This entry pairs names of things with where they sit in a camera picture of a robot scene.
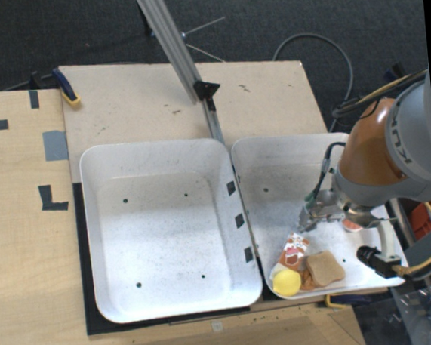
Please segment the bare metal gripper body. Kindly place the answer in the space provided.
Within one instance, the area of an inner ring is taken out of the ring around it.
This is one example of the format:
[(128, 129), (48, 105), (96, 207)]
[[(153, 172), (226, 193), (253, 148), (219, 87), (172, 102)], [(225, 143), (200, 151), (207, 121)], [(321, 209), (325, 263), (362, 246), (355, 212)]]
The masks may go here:
[(318, 223), (340, 220), (343, 225), (368, 228), (374, 222), (370, 208), (355, 205), (331, 189), (311, 192), (305, 200), (311, 219), (318, 218)]

